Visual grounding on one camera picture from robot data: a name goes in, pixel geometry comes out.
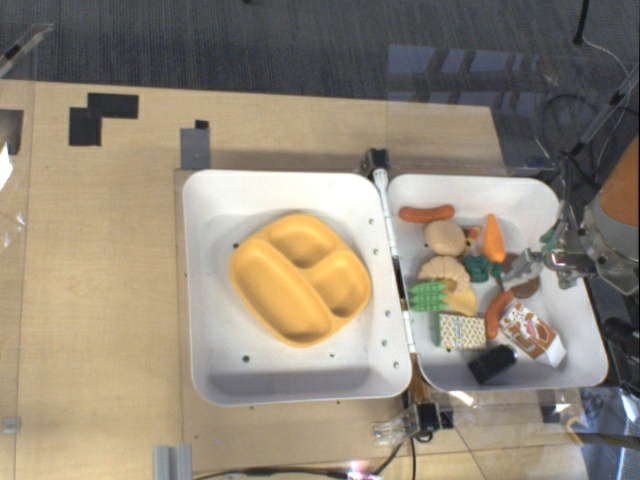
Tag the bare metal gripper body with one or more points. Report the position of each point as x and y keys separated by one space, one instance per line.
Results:
x=570 y=260

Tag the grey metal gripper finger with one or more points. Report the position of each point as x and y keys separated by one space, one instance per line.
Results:
x=569 y=279
x=529 y=262

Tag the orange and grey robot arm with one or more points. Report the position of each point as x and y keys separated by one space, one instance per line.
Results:
x=620 y=193

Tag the orange carrot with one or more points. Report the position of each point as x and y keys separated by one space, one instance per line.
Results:
x=494 y=240

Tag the white plastic tray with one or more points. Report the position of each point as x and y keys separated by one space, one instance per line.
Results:
x=220 y=318
x=565 y=328

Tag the green broccoli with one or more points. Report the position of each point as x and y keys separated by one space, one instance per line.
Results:
x=476 y=268

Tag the orange sausage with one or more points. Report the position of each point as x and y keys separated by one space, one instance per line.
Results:
x=425 y=213
x=497 y=313

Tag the small pizza slice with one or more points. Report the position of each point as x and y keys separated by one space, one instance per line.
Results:
x=472 y=235

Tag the brown and white carton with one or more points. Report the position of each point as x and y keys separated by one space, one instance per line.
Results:
x=532 y=335

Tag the yellow cheese wedge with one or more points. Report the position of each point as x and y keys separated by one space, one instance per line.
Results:
x=465 y=303

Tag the tan croissant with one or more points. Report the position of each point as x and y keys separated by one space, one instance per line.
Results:
x=442 y=269

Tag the tan round bread bun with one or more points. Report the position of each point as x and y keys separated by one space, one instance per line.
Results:
x=444 y=238

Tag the green and white carton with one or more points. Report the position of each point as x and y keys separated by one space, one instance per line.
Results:
x=460 y=331

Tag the black box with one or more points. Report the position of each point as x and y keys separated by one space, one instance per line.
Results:
x=492 y=364

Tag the green pea pods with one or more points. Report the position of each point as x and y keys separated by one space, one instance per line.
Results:
x=426 y=296

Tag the thin black and white rod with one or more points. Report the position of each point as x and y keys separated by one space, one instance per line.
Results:
x=388 y=218

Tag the yellow divided plate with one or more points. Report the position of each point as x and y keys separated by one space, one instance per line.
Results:
x=280 y=293

